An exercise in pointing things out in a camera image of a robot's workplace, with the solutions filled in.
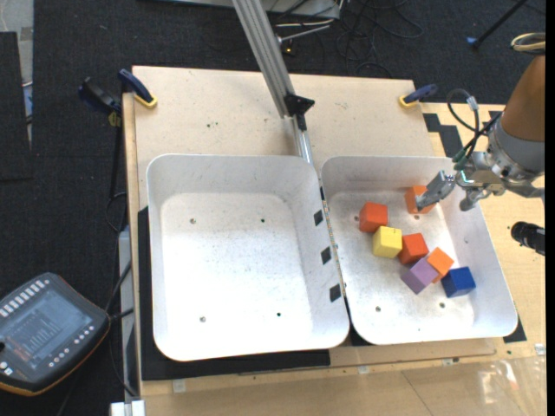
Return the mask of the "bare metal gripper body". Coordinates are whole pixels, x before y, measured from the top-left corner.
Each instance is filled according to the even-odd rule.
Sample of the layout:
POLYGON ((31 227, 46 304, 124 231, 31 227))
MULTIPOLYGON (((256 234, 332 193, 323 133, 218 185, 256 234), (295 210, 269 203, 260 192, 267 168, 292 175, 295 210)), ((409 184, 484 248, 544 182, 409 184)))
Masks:
POLYGON ((536 187, 533 181, 542 172, 533 172, 511 159, 505 152, 460 151, 454 158, 455 182, 460 188, 483 187, 494 196, 506 191, 522 198, 543 198, 545 189, 536 187))

